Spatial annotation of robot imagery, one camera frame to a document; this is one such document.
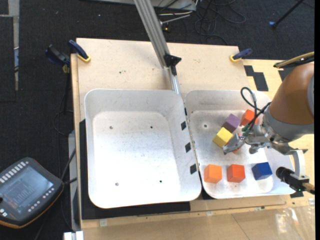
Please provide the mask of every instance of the blue cube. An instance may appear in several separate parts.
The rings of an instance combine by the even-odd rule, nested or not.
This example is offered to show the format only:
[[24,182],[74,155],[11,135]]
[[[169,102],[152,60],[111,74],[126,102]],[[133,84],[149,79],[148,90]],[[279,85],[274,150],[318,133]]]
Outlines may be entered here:
[[272,175],[272,171],[268,162],[257,163],[252,167],[253,176],[256,181],[263,180]]

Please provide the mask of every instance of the yellow cube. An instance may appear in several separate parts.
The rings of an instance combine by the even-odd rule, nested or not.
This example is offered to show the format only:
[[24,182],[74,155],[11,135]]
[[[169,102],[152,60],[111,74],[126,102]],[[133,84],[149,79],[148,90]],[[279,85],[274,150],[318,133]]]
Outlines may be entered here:
[[228,143],[232,136],[233,134],[230,131],[222,127],[220,131],[218,131],[216,136],[212,139],[212,141],[216,143],[220,148],[222,148],[224,145]]

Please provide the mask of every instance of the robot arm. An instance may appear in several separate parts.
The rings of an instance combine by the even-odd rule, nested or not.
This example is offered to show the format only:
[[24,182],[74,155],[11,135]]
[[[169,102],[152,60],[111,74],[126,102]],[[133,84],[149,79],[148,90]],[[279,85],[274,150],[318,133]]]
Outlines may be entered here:
[[280,167],[276,175],[297,192],[315,193],[305,175],[306,149],[294,149],[289,143],[306,134],[314,134],[314,64],[306,63],[295,67],[284,79],[272,102],[261,111],[262,124],[246,125],[243,134],[237,133],[223,146],[224,154],[250,145],[254,154],[260,148],[273,148],[283,155],[292,155],[295,172]]

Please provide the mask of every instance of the tripod leg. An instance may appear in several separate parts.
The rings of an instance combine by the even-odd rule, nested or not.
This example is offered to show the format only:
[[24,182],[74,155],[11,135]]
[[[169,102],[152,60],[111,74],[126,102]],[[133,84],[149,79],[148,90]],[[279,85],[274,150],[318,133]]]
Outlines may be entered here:
[[298,5],[300,5],[304,0],[299,0],[290,10],[288,10],[280,19],[278,19],[277,22],[270,22],[270,25],[272,26],[273,29],[275,29],[280,22],[284,18],[286,18],[295,8],[297,8]]

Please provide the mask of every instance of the aluminum rod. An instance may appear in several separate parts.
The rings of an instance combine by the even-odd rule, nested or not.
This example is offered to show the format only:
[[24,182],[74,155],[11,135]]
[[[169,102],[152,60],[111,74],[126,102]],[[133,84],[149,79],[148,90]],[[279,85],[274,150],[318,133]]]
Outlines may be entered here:
[[[170,51],[162,32],[160,21],[156,15],[155,9],[150,0],[134,0],[135,6],[139,12],[144,28],[150,38],[155,54],[160,62],[161,67],[168,68],[164,56],[170,55]],[[179,81],[176,75],[172,74],[171,67],[168,68],[172,89],[180,93]]]

